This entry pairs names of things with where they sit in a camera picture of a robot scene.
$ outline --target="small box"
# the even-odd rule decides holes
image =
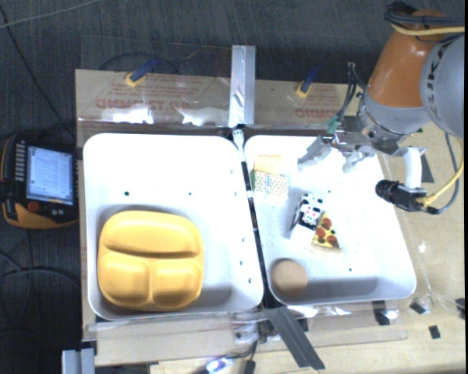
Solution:
[[[288,199],[289,183],[288,179],[284,176],[255,171],[254,184],[255,196],[281,201]]]

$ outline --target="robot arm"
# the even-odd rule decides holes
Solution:
[[[395,31],[360,99],[357,121],[374,149],[404,156],[407,178],[412,180],[419,156],[412,149],[399,149],[397,142],[430,120],[456,137],[463,149],[464,21],[402,2],[390,5],[385,18]],[[382,180],[376,193],[407,211],[441,213],[431,204],[457,182],[462,171],[463,160],[459,168],[455,166],[452,179],[430,196],[407,180],[406,184]]]

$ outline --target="cable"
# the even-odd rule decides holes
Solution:
[[[38,137],[46,136],[49,132],[54,132],[64,126],[74,127],[76,125],[75,122],[65,122],[65,123],[57,123],[55,125],[49,126],[43,129],[30,129],[30,130],[23,130],[21,133],[38,133]],[[6,134],[5,136],[0,136],[0,141],[4,141],[9,139],[10,137],[16,135],[17,132],[11,132]]]
[[[457,163],[456,159],[454,157],[454,152],[452,151],[452,147],[449,141],[449,135],[446,133],[445,138],[447,141],[447,144],[449,146],[449,152],[451,154],[451,159],[452,159],[452,166],[454,167],[454,170],[457,169]],[[452,197],[451,199],[442,207],[442,208],[434,208],[433,206],[429,206],[427,208],[427,212],[432,214],[432,215],[439,215],[440,213],[444,213],[453,203],[456,201],[456,197],[458,196],[459,193],[459,179],[456,180],[454,183],[454,191],[452,192]]]
[[[414,30],[406,29],[405,27],[391,23],[392,27],[401,34],[406,34],[408,36],[427,36],[432,34],[462,34],[465,31],[464,26],[452,26],[446,28],[434,28],[434,29],[423,29],[423,30]]]
[[[363,82],[362,79],[360,78],[360,76],[357,74],[355,64],[353,64],[353,66],[352,66],[352,74],[356,78],[357,86],[359,86],[362,90],[365,90],[366,89],[366,83]]]
[[[397,0],[387,6],[385,19],[390,23],[411,23],[421,24],[426,26],[464,26],[465,20],[447,16],[413,16],[413,12],[417,11],[411,5]]]
[[[5,25],[9,24],[7,14],[5,13],[5,10],[3,9],[2,4],[0,4],[0,13],[2,14],[3,22],[5,23]],[[17,53],[19,54],[19,57],[21,58],[21,61],[23,62],[26,70],[30,74],[31,79],[33,80],[33,83],[36,86],[36,88],[38,89],[38,91],[40,92],[41,96],[45,99],[45,101],[47,101],[47,104],[48,104],[49,108],[54,113],[54,115],[57,117],[59,122],[61,124],[63,124],[64,130],[66,130],[66,132],[68,134],[70,134],[71,137],[74,140],[76,140],[76,136],[75,136],[74,132],[72,132],[69,129],[69,127],[66,125],[64,119],[62,119],[61,115],[58,113],[58,111],[55,108],[54,104],[50,101],[47,94],[44,92],[43,88],[40,86],[40,83],[38,82],[37,77],[34,75],[33,70],[30,67],[30,64],[28,64],[28,61],[26,60],[26,57],[24,57],[23,51],[20,49],[20,47],[19,47],[19,45],[18,45],[18,43],[17,43],[17,41],[16,41],[16,39],[15,39],[14,35],[12,34],[12,31],[10,30],[9,27],[7,27],[7,33],[9,34],[9,37],[10,37],[10,40],[12,41],[12,44],[14,44],[14,48],[16,49]]]
[[[41,339],[36,336],[35,334],[31,333],[30,331],[26,330],[0,330],[0,338],[9,337],[9,336],[21,336],[24,338],[28,338],[28,340],[33,341],[35,343],[35,347],[39,349],[47,349],[48,346],[44,345]],[[39,374],[42,373],[41,371],[41,352],[37,350],[37,364],[34,370]]]
[[[345,111],[350,105],[350,102],[352,101],[356,88],[357,88],[357,82],[363,85],[362,81],[359,79],[359,76],[355,72],[355,63],[354,62],[349,62],[348,67],[349,67],[349,81],[348,85],[346,88],[346,95],[345,95],[345,100],[343,101],[342,107],[339,109],[339,111],[333,115],[329,120],[326,121],[326,126],[328,127],[328,133],[332,134],[336,131],[338,126],[343,120],[343,116],[345,115]]]
[[[79,5],[74,5],[73,7],[69,7],[67,9],[60,9],[59,11],[49,12],[47,14],[40,14],[38,16],[31,16],[31,17],[28,17],[28,18],[18,19],[16,21],[12,21],[10,23],[5,23],[4,25],[0,25],[0,29],[9,28],[9,27],[17,25],[19,23],[25,23],[25,22],[36,20],[36,19],[43,19],[43,18],[47,18],[49,16],[56,16],[58,14],[63,14],[64,12],[70,12],[70,11],[74,11],[74,10],[77,10],[77,9],[81,9],[83,7],[87,7],[88,5],[93,5],[93,4],[97,4],[97,3],[101,3],[101,2],[108,2],[108,1],[111,1],[111,0],[92,0],[90,2],[85,2],[85,3],[79,4]]]
[[[425,196],[422,198],[418,198],[417,202],[421,203],[425,208],[428,208],[432,203],[434,203],[439,196],[441,196],[444,192],[446,192],[449,187],[451,187],[461,176],[464,169],[464,152],[463,152],[463,141],[461,139],[457,139],[459,146],[461,148],[461,161],[459,163],[459,168],[457,169],[456,173],[437,191],[429,196]]]
[[[17,250],[18,244],[19,243],[14,245],[14,247],[11,249],[12,252],[15,252]],[[41,339],[41,333],[42,333],[42,331],[41,331],[42,321],[41,321],[41,316],[40,316],[40,305],[38,303],[36,290],[34,289],[33,281],[30,278],[30,274],[48,274],[48,275],[51,275],[51,276],[55,276],[55,277],[58,277],[58,278],[65,279],[71,285],[73,285],[78,290],[79,293],[81,292],[81,287],[78,284],[77,280],[74,280],[70,275],[65,274],[65,273],[63,273],[61,271],[48,269],[48,268],[44,268],[44,267],[33,267],[31,249],[30,249],[30,235],[29,235],[28,232],[27,232],[26,244],[27,244],[27,248],[28,248],[28,267],[29,267],[28,269],[23,269],[8,254],[0,251],[0,257],[2,259],[4,259],[7,263],[11,264],[16,269],[16,271],[8,272],[8,273],[3,273],[2,271],[0,271],[0,292],[2,292],[2,284],[3,284],[2,282],[6,277],[24,276],[28,280],[28,284],[31,286],[31,291],[28,291],[28,297],[25,299],[24,306],[21,308],[21,313],[20,313],[19,319],[17,319],[17,320],[11,319],[10,316],[8,315],[8,313],[6,313],[9,322],[12,322],[12,325],[11,325],[12,329],[1,330],[0,331],[0,336],[1,336],[1,334],[5,336],[5,335],[11,334],[11,333],[12,334],[23,334],[23,335],[25,335],[27,337],[32,337],[33,339],[39,340],[39,343],[41,344],[41,346],[43,348],[61,348],[63,345],[68,344],[68,343],[72,342],[73,340],[80,340],[81,330],[77,330],[76,334],[72,335],[71,337],[69,337],[69,338],[67,338],[65,340],[61,340],[61,341],[59,341],[59,342],[57,342],[55,344],[52,343],[52,342],[43,342],[43,341],[40,340]],[[35,300],[35,308],[36,308],[35,311],[37,313],[37,326],[38,326],[38,331],[37,332],[38,332],[38,335],[36,335],[32,331],[28,331],[28,330],[25,330],[25,329],[22,329],[22,328],[19,327],[20,318],[24,314],[23,310],[27,306],[28,299],[29,299],[30,295],[33,295],[34,300]],[[3,304],[3,299],[1,299],[1,300],[2,300],[2,309],[5,310],[5,306]]]
[[[6,253],[6,255],[9,256],[9,257],[12,256],[13,253],[19,248],[21,243],[22,243],[22,240],[19,240]],[[13,326],[17,326],[19,324],[19,322],[21,321],[21,319],[23,318],[23,315],[24,315],[24,313],[26,311],[27,303],[23,304],[23,307],[21,308],[21,311],[20,311],[19,316],[18,316],[17,319],[13,319],[10,316],[9,310],[7,309],[7,304],[5,303],[4,298],[3,298],[3,278],[4,278],[4,275],[5,275],[5,269],[7,268],[7,263],[10,263],[10,262],[4,261],[4,262],[2,262],[2,265],[0,266],[0,304],[2,306],[2,311],[4,312],[6,319],[9,321],[9,324],[11,324]],[[31,281],[28,280],[28,290],[27,290],[27,296],[24,299],[25,301],[27,301],[29,299],[30,293],[31,293]]]
[[[133,57],[133,56],[141,56],[145,58],[156,58],[155,55],[151,53],[147,53],[145,51],[129,51],[125,52],[122,54],[115,55],[114,57],[111,57],[109,60],[105,61],[100,65],[97,70],[99,71],[104,71],[110,66],[113,62],[117,62],[118,60],[125,58],[125,57]],[[177,74],[180,75],[180,71],[177,69],[175,65],[173,65],[170,61],[166,61],[162,58],[159,58],[161,62],[164,62],[166,65],[170,66],[170,68],[173,69],[173,71]]]
[[[256,341],[253,343],[253,350],[251,351],[250,360],[253,360],[253,357],[254,357],[254,355],[255,355],[255,352],[257,351],[257,345],[258,345],[258,340],[256,340]]]
[[[254,341],[250,347],[248,349],[246,349],[244,352],[240,352],[240,353],[235,353],[235,354],[232,354],[232,355],[226,355],[224,356],[224,358],[231,358],[231,359],[237,359],[237,358],[247,358],[248,356],[251,355],[251,358],[253,357],[253,355],[255,354],[255,351],[257,349],[257,345],[258,345],[258,340]]]

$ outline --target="yellow cable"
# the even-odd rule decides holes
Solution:
[[[464,26],[451,26],[446,28],[434,28],[434,29],[423,29],[423,30],[414,30],[414,29],[406,29],[399,25],[395,25],[391,23],[393,28],[401,33],[406,34],[409,36],[427,36],[431,34],[461,34],[464,33],[465,27]]]
[[[456,180],[459,178],[459,176],[461,176],[461,174],[463,173],[463,169],[464,169],[463,141],[461,139],[458,139],[458,143],[459,143],[459,147],[461,148],[461,163],[459,164],[458,170],[450,178],[450,180],[447,183],[445,183],[445,185],[442,188],[440,188],[437,192],[434,192],[433,194],[429,196],[425,196],[425,197],[417,199],[417,202],[422,203],[425,208],[430,206],[432,203],[434,203],[435,200],[439,196],[441,196],[444,192],[446,192],[448,188],[451,187],[451,185],[453,185],[456,182]]]

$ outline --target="black cable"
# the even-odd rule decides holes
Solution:
[[[231,355],[225,355],[224,358],[237,359],[237,358],[247,358],[251,355],[253,357],[255,350],[257,349],[258,340],[254,341],[248,349],[240,353],[234,353]]]
[[[356,78],[357,86],[359,86],[362,90],[366,90],[366,83],[363,82],[363,80],[357,74],[355,65],[353,65],[353,67],[352,67],[352,74]]]
[[[452,149],[451,140],[449,138],[448,133],[445,134],[445,142],[447,143],[447,146],[449,148],[449,154],[451,155],[452,167],[454,168],[454,172],[457,172],[458,164],[456,162],[456,157],[454,155],[454,150]],[[456,182],[454,183],[454,191],[452,192],[451,199],[442,208],[434,208],[432,206],[429,206],[427,208],[427,212],[432,215],[439,215],[440,213],[445,212],[454,203],[458,194],[459,194],[459,179],[457,179]]]
[[[12,256],[14,254],[14,252],[20,247],[22,243],[22,240],[19,240],[7,253],[6,255],[8,257],[11,257],[12,259]],[[7,304],[5,303],[4,301],[4,293],[3,293],[3,276],[5,274],[5,269],[7,268],[7,265],[8,265],[8,262],[7,261],[4,261],[2,262],[2,265],[0,265],[0,305],[2,306],[2,311],[4,312],[5,314],[5,318],[7,319],[7,321],[9,322],[9,325],[11,326],[18,326],[19,325],[19,322],[21,321],[21,319],[23,318],[24,316],[24,313],[26,311],[26,307],[27,307],[27,303],[24,303],[23,304],[23,307],[21,308],[20,310],[20,313],[17,317],[17,319],[13,319],[10,314],[9,314],[9,310],[7,309]],[[27,301],[30,297],[30,293],[31,293],[31,281],[28,279],[28,290],[27,290],[27,296],[25,297],[24,301]]]
[[[347,85],[347,90],[346,90],[346,97],[345,100],[343,101],[343,105],[336,114],[337,116],[337,121],[341,122],[343,120],[343,116],[345,115],[345,111],[350,105],[350,102],[352,101],[356,88],[357,88],[357,78],[354,75],[354,69],[355,69],[355,64],[353,62],[349,62],[349,73],[348,73],[348,85]]]
[[[404,25],[403,23],[399,23],[399,22],[396,22],[394,20],[391,20],[391,19],[387,19],[387,21],[389,21],[392,25],[396,25],[398,27],[401,27],[403,29],[406,29],[406,30],[412,30],[411,28],[409,28],[408,26]],[[445,35],[442,39],[436,39],[436,40],[433,40],[433,39],[422,39],[421,36],[414,36],[416,38],[417,41],[419,41],[420,43],[423,43],[423,44],[443,44],[443,43],[448,43],[449,41],[453,41],[455,39],[457,39],[458,37],[461,37],[462,35],[464,35],[464,33],[457,33],[457,34],[448,34],[448,35]]]
[[[59,130],[60,128],[63,128],[65,126],[68,126],[68,127],[74,127],[76,125],[75,122],[65,122],[65,123],[57,123],[55,125],[52,125],[52,126],[49,126],[47,128],[43,128],[43,129],[29,129],[29,130],[22,130],[20,133],[23,134],[23,133],[37,133],[39,137],[43,137],[43,136],[46,136],[48,135],[50,132],[55,132],[57,130]],[[9,139],[10,137],[14,136],[18,134],[18,132],[11,132],[11,133],[8,133],[4,136],[0,136],[0,141],[5,141],[7,139]]]
[[[7,14],[5,13],[5,10],[3,9],[2,7],[2,4],[0,4],[0,13],[2,14],[2,18],[3,18],[3,21],[5,24],[8,24],[9,23],[9,19],[7,18]],[[45,99],[45,101],[47,101],[47,104],[49,106],[49,108],[51,109],[51,111],[55,114],[55,116],[57,117],[57,119],[59,120],[59,122],[61,124],[63,124],[63,128],[64,130],[71,135],[71,137],[76,140],[76,136],[74,134],[74,132],[72,132],[69,127],[66,125],[64,119],[62,119],[61,115],[58,113],[57,109],[55,108],[54,104],[50,101],[50,99],[48,98],[47,94],[44,92],[43,88],[40,86],[40,83],[38,82],[37,80],[37,77],[34,75],[33,73],[33,70],[31,69],[30,67],[30,64],[28,64],[28,61],[26,60],[26,57],[24,57],[24,54],[23,54],[23,51],[20,49],[10,27],[8,26],[7,28],[7,33],[9,34],[10,36],[10,40],[12,41],[12,43],[14,44],[14,48],[16,49],[17,53],[19,54],[20,58],[21,58],[21,61],[23,62],[25,68],[27,69],[28,73],[30,74],[31,76],[31,79],[33,80],[33,83],[35,84],[36,88],[38,89],[38,91],[40,92],[41,96]]]
[[[106,70],[112,63],[114,62],[117,62],[119,61],[120,59],[122,58],[127,58],[127,57],[144,57],[144,58],[147,58],[147,59],[152,59],[152,58],[157,58],[155,55],[151,54],[151,53],[148,53],[148,52],[145,52],[145,51],[129,51],[129,52],[125,52],[125,53],[121,53],[121,54],[118,54],[118,55],[115,55],[114,57],[111,57],[110,59],[108,59],[107,61],[103,62],[98,70],[99,71],[104,71]],[[167,61],[167,60],[164,60],[162,58],[158,58],[161,62],[164,62],[166,65],[168,65],[170,68],[173,69],[173,71],[177,74],[177,75],[181,75],[179,69],[173,65],[170,61]]]
[[[397,0],[390,5],[387,5],[385,19],[390,23],[402,24],[420,24],[425,27],[429,26],[464,26],[465,20],[448,16],[413,16],[413,12],[417,11],[411,5]]]
[[[251,351],[250,360],[253,360],[253,357],[254,357],[254,355],[255,355],[255,352],[257,351],[257,345],[258,345],[258,340],[256,340],[256,341],[253,343],[253,350]]]
[[[35,334],[26,330],[0,330],[0,339],[9,337],[11,335],[27,338],[28,340],[33,341],[35,343],[35,347],[37,348],[37,364],[36,369],[34,371],[38,372],[38,374],[41,374],[41,351],[38,350],[43,348],[41,339],[38,338]]]
[[[27,236],[27,245],[28,245],[28,252],[30,254],[29,235]],[[44,267],[32,267],[32,261],[31,260],[29,260],[30,268],[29,269],[23,269],[12,258],[10,258],[10,256],[8,256],[6,253],[4,253],[2,251],[0,251],[0,257],[2,259],[4,259],[6,262],[8,262],[9,264],[11,264],[16,269],[16,271],[13,271],[13,272],[0,273],[0,282],[2,282],[3,279],[6,278],[6,277],[24,276],[30,283],[32,283],[32,280],[30,279],[29,274],[48,274],[48,275],[51,275],[51,276],[55,276],[55,277],[59,277],[59,278],[67,280],[71,285],[73,285],[78,290],[79,293],[81,292],[81,288],[80,288],[80,285],[78,284],[78,281],[74,280],[70,275],[65,274],[65,273],[63,273],[63,272],[61,272],[59,270],[53,270],[53,269],[48,269],[48,268],[44,268]],[[81,329],[77,330],[76,334],[72,335],[71,337],[68,337],[67,339],[61,340],[61,341],[59,341],[57,343],[52,343],[52,342],[45,343],[45,342],[41,341],[40,339],[41,339],[41,335],[42,335],[41,332],[42,331],[41,331],[40,306],[39,306],[37,296],[36,296],[36,291],[35,291],[33,285],[32,285],[32,293],[33,293],[33,296],[35,297],[35,302],[36,302],[36,304],[35,304],[36,309],[35,310],[37,312],[37,326],[39,327],[38,328],[38,335],[36,335],[35,333],[33,333],[32,331],[29,331],[29,330],[25,330],[25,329],[22,329],[22,328],[16,328],[18,326],[12,326],[12,329],[10,329],[10,330],[1,330],[0,333],[3,333],[3,334],[8,334],[8,333],[24,334],[25,336],[32,337],[34,339],[39,340],[39,343],[41,344],[41,346],[43,348],[50,348],[50,349],[59,349],[63,345],[71,343],[74,340],[80,340],[80,338],[81,338]]]

